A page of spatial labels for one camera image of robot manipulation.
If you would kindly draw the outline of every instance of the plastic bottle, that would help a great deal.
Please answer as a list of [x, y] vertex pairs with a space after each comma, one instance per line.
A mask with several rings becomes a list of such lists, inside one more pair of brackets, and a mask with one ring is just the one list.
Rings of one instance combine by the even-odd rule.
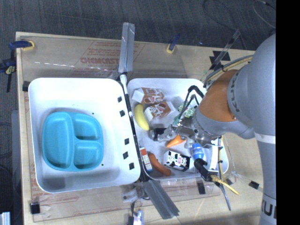
[[194, 160], [196, 160], [197, 158], [203, 159], [204, 151], [200, 144], [194, 143], [192, 145], [192, 156]]

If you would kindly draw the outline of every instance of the gray carpet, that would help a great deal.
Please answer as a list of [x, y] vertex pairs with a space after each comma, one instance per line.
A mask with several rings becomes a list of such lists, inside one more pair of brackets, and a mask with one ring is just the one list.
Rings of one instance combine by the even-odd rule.
[[[16, 31], [120, 39], [123, 22], [135, 24], [136, 41], [180, 34], [178, 44], [219, 48], [239, 29], [244, 44], [233, 48], [256, 50], [275, 33], [274, 8], [276, 0], [0, 0], [0, 59], [10, 57]], [[12, 210], [10, 123], [18, 109], [15, 73], [9, 93], [7, 79], [0, 74], [0, 213]]]

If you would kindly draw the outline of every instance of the brown box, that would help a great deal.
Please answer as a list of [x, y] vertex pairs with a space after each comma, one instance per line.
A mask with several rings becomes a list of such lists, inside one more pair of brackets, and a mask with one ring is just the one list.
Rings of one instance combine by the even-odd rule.
[[155, 88], [139, 88], [132, 95], [132, 99], [141, 104], [160, 103], [164, 97], [162, 90]]
[[163, 118], [174, 111], [175, 108], [171, 102], [161, 102], [147, 107], [144, 111], [144, 116], [150, 122], [154, 118]]

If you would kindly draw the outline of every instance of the blue divided plate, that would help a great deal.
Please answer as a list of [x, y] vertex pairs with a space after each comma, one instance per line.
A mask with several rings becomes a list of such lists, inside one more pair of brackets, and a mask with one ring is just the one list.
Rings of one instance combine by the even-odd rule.
[[77, 112], [54, 112], [45, 120], [42, 134], [45, 162], [61, 171], [88, 171], [103, 159], [99, 122]]

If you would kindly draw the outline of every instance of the carrot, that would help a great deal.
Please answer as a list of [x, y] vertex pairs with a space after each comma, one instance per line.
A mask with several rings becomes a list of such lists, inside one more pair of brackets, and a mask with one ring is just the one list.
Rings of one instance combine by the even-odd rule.
[[170, 148], [172, 146], [178, 145], [182, 142], [184, 142], [186, 139], [182, 140], [181, 137], [177, 134], [177, 136], [175, 138], [173, 138], [167, 145], [167, 148]]

